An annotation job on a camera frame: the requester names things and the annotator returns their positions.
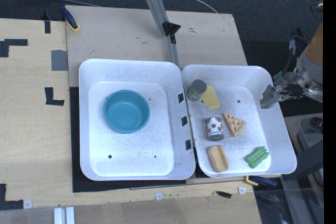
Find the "blue bowl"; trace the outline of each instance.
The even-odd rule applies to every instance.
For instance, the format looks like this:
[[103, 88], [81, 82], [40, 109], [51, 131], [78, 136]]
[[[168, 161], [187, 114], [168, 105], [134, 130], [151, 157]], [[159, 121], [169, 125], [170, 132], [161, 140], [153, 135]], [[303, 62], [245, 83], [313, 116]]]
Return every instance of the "blue bowl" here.
[[107, 97], [104, 116], [116, 132], [134, 133], [148, 123], [150, 109], [145, 98], [137, 92], [121, 90]]

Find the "white tray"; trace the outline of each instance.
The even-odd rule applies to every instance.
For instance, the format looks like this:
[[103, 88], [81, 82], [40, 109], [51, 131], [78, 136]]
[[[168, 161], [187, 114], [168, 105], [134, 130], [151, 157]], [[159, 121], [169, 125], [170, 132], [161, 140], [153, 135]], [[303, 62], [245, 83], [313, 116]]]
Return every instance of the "white tray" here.
[[[131, 134], [113, 131], [103, 115], [107, 96], [133, 90], [150, 119]], [[195, 171], [182, 74], [170, 62], [90, 59], [79, 69], [80, 166], [92, 180], [186, 179]]]
[[[220, 108], [212, 110], [206, 108], [201, 99], [195, 102], [187, 100], [198, 163], [207, 176], [289, 174], [295, 170], [297, 160], [279, 103], [269, 109], [260, 107], [259, 100], [266, 86], [272, 85], [270, 74], [265, 69], [256, 66], [189, 65], [182, 70], [182, 76], [185, 88], [195, 79], [212, 85], [220, 101]], [[224, 112], [245, 120], [245, 130], [234, 137], [223, 124], [224, 139], [217, 142], [207, 140], [205, 120], [211, 116], [222, 116]], [[207, 148], [217, 144], [223, 147], [229, 161], [229, 169], [222, 173], [213, 170], [207, 154]], [[259, 146], [265, 146], [269, 156], [252, 169], [244, 157]]]

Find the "black hole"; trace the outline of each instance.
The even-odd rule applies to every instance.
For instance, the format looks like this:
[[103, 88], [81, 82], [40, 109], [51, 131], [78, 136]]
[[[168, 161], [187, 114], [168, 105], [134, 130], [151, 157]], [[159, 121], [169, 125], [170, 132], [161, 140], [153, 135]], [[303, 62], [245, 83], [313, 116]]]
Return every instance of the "black hole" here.
[[190, 150], [191, 149], [191, 141], [190, 139], [189, 140], [186, 140], [185, 141], [185, 150]]
[[182, 126], [184, 126], [185, 124], [187, 124], [188, 123], [187, 116], [184, 116], [183, 118], [181, 118], [181, 122], [182, 122]]
[[184, 100], [183, 93], [178, 95], [178, 103], [181, 103]]

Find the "pizza slice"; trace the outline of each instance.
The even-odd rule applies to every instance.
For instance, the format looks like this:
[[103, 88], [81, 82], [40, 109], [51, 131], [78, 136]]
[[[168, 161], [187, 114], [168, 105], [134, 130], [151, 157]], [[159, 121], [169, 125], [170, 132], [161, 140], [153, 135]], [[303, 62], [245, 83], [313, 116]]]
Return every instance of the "pizza slice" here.
[[227, 126], [230, 128], [233, 136], [237, 136], [245, 129], [246, 121], [237, 119], [228, 113], [224, 113], [223, 118], [225, 119]]

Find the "wooden table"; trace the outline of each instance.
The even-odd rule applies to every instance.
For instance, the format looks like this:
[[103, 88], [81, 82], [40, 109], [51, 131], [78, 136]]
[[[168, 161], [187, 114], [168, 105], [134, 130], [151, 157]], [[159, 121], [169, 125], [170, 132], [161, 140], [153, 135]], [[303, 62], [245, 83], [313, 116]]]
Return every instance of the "wooden table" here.
[[[92, 31], [99, 27], [96, 25], [93, 29], [88, 28], [88, 25], [92, 26], [92, 22], [81, 19], [88, 16], [85, 9], [93, 8], [68, 8], [74, 13], [75, 19], [81, 26], [79, 33], [69, 32], [64, 22], [51, 21], [51, 33], [47, 34], [45, 22], [42, 20], [0, 19], [0, 41], [28, 40], [28, 46], [10, 46], [9, 57], [0, 57], [0, 100], [2, 102], [0, 106], [0, 183], [7, 184], [6, 200], [31, 200], [33, 205], [31, 210], [76, 206], [76, 219], [87, 220], [81, 223], [89, 223], [89, 219], [94, 218], [101, 219], [100, 223], [112, 223], [107, 220], [104, 222], [105, 218], [109, 219], [107, 216], [113, 214], [112, 212], [121, 214], [120, 218], [115, 218], [113, 223], [133, 223], [131, 220], [134, 216], [130, 215], [131, 212], [137, 208], [139, 212], [143, 212], [143, 217], [149, 216], [150, 214], [145, 214], [144, 208], [148, 208], [146, 205], [149, 204], [155, 208], [157, 205], [155, 193], [161, 192], [166, 204], [162, 203], [158, 206], [158, 210], [165, 210], [169, 205], [181, 214], [185, 223], [204, 223], [204, 221], [216, 223], [224, 218], [226, 223], [261, 223], [253, 188], [241, 181], [241, 178], [233, 178], [231, 180], [238, 181], [231, 182], [190, 178], [186, 185], [181, 186], [72, 192], [69, 87], [78, 85], [76, 72], [81, 61], [88, 57], [99, 58], [102, 55], [104, 58], [109, 58], [110, 53], [115, 50], [111, 49], [109, 53], [106, 53], [106, 50], [99, 52], [97, 47], [89, 47], [83, 43], [87, 35], [91, 35]], [[124, 18], [126, 22], [133, 22], [130, 16], [137, 14], [137, 20], [142, 20], [141, 17], [139, 18], [140, 14], [144, 16], [143, 18], [151, 19], [148, 10], [98, 8], [93, 11], [98, 15], [108, 12], [118, 17], [119, 20], [109, 26], [114, 29], [111, 30], [112, 32], [116, 31], [115, 33], [120, 31], [118, 28], [120, 25], [123, 25], [126, 31], [127, 24], [123, 24], [120, 18]], [[172, 18], [172, 22], [186, 25], [181, 28], [180, 33], [176, 34], [178, 49], [181, 52], [180, 63], [183, 65], [192, 63], [192, 59], [195, 59], [194, 63], [204, 63], [204, 55], [208, 53], [204, 48], [215, 49], [216, 53], [210, 57], [212, 64], [246, 65], [232, 15], [178, 12], [167, 12], [167, 14]], [[216, 34], [206, 37], [202, 35], [208, 32], [201, 26], [209, 25], [208, 23], [216, 20], [219, 20], [220, 24], [210, 25], [210, 31]], [[137, 46], [149, 46], [147, 44], [153, 40], [162, 39], [152, 35], [155, 32], [154, 21], [150, 21], [149, 27], [146, 25], [145, 23], [145, 26], [141, 27], [145, 27], [148, 33], [144, 33], [143, 29], [141, 31], [134, 29], [133, 34], [127, 35], [126, 39], [133, 38], [134, 42], [138, 41]], [[97, 36], [103, 35], [109, 38], [110, 34], [103, 29]], [[95, 38], [97, 44], [106, 40], [99, 39], [97, 36]], [[119, 43], [119, 46], [126, 51], [114, 54], [115, 59], [122, 59], [128, 53], [130, 59], [135, 59], [136, 57], [132, 55], [137, 55], [143, 60], [168, 60], [168, 54], [161, 53], [159, 49], [153, 51], [151, 47], [147, 48], [152, 51], [152, 58], [146, 59], [148, 56], [146, 50], [142, 48], [141, 53], [130, 50], [134, 44], [121, 44], [122, 35], [113, 36], [115, 38], [109, 44], [110, 48]], [[190, 50], [188, 46], [201, 49]], [[68, 51], [69, 71], [52, 70], [51, 51], [55, 50]], [[46, 105], [45, 87], [53, 87], [54, 99], [64, 100], [64, 105]], [[238, 193], [238, 187], [241, 186], [246, 188], [247, 194]], [[214, 195], [216, 190], [231, 193], [233, 196], [231, 199], [219, 197]], [[3, 216], [10, 218], [11, 215], [6, 213]]]

